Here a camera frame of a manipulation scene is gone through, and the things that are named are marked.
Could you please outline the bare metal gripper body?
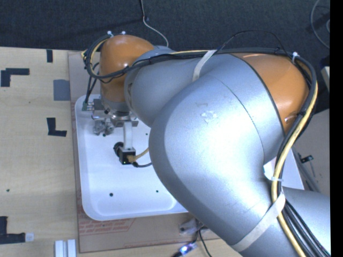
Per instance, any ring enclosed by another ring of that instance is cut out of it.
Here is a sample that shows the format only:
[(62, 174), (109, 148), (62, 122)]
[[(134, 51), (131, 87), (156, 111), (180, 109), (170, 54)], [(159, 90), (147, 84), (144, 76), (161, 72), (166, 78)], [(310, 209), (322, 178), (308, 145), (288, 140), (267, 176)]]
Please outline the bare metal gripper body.
[(96, 128), (123, 127), (126, 122), (137, 127), (139, 123), (131, 112), (122, 112), (109, 106), (105, 107), (102, 103), (93, 104), (92, 119), (95, 121)]

